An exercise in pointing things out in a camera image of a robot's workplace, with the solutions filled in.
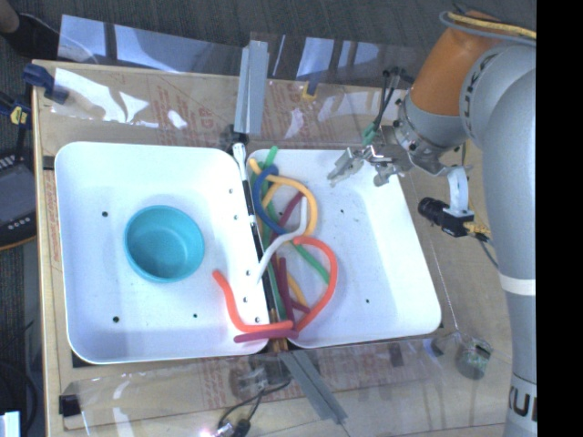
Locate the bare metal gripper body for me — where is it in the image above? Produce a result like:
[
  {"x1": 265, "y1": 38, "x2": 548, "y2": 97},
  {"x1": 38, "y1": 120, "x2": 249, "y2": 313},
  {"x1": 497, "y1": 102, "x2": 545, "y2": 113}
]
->
[{"x1": 363, "y1": 123, "x2": 450, "y2": 177}]

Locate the white plastic tray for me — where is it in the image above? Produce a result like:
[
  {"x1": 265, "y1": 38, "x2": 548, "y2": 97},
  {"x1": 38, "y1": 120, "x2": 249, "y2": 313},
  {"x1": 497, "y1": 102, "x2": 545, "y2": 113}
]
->
[
  {"x1": 245, "y1": 147, "x2": 444, "y2": 351},
  {"x1": 54, "y1": 141, "x2": 271, "y2": 365}
]

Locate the thin black and white rod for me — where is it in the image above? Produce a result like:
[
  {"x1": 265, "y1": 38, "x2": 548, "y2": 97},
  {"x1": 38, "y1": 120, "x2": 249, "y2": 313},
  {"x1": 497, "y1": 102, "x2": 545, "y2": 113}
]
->
[{"x1": 231, "y1": 142, "x2": 281, "y2": 328}]

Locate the blue bowl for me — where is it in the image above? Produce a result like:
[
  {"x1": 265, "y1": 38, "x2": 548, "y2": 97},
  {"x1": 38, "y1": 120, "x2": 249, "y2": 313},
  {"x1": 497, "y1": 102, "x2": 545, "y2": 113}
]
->
[{"x1": 123, "y1": 204, "x2": 207, "y2": 284}]

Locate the brown cardboard board red print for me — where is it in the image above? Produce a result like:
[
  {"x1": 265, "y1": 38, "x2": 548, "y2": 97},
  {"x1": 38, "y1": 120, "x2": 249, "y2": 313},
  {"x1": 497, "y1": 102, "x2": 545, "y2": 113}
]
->
[{"x1": 31, "y1": 59, "x2": 516, "y2": 437}]

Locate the yellow foam cord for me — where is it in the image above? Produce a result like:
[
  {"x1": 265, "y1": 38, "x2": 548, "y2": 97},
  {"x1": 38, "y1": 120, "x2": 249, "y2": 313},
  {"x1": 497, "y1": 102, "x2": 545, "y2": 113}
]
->
[{"x1": 247, "y1": 157, "x2": 320, "y2": 239}]

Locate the black cylinder on white bracket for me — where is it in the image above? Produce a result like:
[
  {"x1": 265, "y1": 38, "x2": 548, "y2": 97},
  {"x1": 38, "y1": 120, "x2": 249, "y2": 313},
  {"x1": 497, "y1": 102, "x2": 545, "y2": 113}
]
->
[{"x1": 417, "y1": 165, "x2": 476, "y2": 239}]

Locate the green foam cord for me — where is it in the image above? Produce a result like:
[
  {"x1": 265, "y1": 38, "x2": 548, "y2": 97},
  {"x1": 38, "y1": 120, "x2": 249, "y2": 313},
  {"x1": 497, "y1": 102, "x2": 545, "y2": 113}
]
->
[
  {"x1": 291, "y1": 242, "x2": 331, "y2": 286},
  {"x1": 261, "y1": 145, "x2": 296, "y2": 321}
]

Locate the blue foam cord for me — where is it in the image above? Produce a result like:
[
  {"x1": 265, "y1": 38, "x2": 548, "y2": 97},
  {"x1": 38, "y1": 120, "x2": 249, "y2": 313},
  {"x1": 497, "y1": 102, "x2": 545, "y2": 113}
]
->
[{"x1": 252, "y1": 164, "x2": 289, "y2": 236}]

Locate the white foam cord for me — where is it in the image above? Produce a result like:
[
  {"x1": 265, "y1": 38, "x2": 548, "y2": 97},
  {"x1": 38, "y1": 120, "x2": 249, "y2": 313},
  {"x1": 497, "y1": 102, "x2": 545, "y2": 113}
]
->
[{"x1": 255, "y1": 191, "x2": 311, "y2": 286}]

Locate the orange foam cord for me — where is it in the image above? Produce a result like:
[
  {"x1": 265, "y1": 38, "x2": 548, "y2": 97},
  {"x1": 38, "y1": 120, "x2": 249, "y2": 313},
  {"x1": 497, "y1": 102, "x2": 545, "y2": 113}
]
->
[{"x1": 211, "y1": 236, "x2": 340, "y2": 334}]

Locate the black block with thin wires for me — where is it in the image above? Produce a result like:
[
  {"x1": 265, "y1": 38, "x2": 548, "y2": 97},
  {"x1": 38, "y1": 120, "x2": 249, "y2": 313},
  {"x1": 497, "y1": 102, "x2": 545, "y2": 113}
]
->
[{"x1": 220, "y1": 124, "x2": 251, "y2": 153}]

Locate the maroon foam cord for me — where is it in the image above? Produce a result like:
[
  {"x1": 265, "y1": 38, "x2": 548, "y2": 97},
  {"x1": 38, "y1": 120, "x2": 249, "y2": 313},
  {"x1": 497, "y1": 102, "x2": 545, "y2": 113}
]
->
[
  {"x1": 271, "y1": 191, "x2": 312, "y2": 323},
  {"x1": 232, "y1": 329, "x2": 301, "y2": 345}
]

